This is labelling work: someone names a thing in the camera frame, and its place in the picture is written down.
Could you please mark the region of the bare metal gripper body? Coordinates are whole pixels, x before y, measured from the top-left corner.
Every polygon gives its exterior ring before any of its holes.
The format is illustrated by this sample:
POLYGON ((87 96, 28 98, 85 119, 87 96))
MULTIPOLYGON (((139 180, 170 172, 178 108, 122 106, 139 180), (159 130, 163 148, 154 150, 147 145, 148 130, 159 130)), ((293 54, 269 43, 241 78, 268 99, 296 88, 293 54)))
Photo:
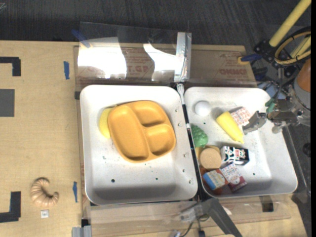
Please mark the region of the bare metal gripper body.
POLYGON ((293 99, 270 99, 266 107, 266 117, 276 127, 304 123, 303 107, 293 99))

